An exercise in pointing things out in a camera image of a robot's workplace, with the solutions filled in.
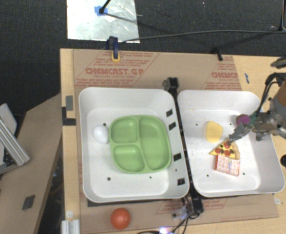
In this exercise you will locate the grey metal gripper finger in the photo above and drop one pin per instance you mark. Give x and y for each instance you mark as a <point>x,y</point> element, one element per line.
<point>240,130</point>
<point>260,135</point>

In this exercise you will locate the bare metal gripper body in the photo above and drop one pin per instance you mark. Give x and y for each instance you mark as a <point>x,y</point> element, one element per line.
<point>267,123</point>

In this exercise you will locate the purple grapes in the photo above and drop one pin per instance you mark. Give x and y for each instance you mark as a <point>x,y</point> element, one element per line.
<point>242,119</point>

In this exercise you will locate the pizza slice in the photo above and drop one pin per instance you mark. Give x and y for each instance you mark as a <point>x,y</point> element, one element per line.
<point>226,150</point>

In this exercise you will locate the yellow cheese wedge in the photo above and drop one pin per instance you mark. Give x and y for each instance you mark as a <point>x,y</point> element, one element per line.
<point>213,131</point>

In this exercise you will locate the white plastic tray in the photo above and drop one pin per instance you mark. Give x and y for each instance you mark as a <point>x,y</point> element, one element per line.
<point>250,179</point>
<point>133,101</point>

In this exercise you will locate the thin black rod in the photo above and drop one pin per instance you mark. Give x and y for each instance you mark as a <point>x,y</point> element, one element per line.
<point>181,133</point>

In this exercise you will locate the green divided plate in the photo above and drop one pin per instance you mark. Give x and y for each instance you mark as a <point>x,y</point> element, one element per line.
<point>147,140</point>

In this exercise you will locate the brown cardboard board, red print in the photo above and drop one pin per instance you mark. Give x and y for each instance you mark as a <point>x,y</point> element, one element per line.
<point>142,69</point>

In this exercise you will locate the white egg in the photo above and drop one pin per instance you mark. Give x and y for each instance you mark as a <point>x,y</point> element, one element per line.
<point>101,133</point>

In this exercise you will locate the orange ball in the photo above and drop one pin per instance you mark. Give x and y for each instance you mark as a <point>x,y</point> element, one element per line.
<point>120,218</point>

